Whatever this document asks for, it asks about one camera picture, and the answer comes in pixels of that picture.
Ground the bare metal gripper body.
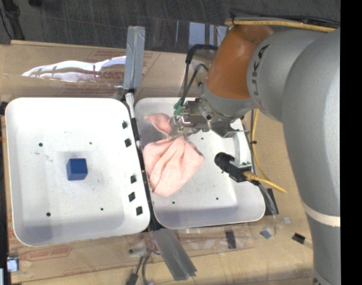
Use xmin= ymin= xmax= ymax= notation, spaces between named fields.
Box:
xmin=180 ymin=99 xmax=244 ymax=138

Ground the pink cloth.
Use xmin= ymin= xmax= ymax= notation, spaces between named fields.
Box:
xmin=142 ymin=112 xmax=206 ymax=198

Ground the white plastic tray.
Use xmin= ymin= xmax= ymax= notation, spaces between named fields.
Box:
xmin=133 ymin=97 xmax=266 ymax=230
xmin=4 ymin=97 xmax=152 ymax=247

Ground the brown cardboard board red print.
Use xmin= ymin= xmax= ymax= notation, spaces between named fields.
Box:
xmin=0 ymin=39 xmax=316 ymax=285

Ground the blue cube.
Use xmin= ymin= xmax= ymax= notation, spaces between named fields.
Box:
xmin=65 ymin=158 xmax=89 ymax=181

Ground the black cylinder on white bracket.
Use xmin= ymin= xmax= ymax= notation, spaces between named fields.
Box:
xmin=214 ymin=129 xmax=253 ymax=183

